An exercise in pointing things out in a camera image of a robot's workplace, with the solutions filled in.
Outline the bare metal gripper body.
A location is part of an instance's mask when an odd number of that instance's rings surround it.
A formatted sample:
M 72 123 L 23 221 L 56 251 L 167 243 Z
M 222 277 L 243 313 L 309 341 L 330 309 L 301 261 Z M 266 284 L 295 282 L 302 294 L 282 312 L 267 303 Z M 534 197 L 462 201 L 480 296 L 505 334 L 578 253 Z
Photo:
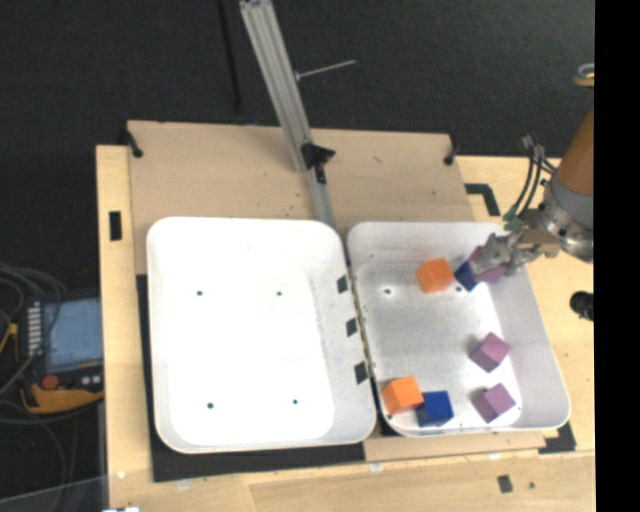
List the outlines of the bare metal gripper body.
M 527 249 L 527 263 L 541 256 L 555 258 L 564 252 L 584 263 L 594 260 L 593 233 L 561 208 L 540 205 L 509 222 L 510 246 Z

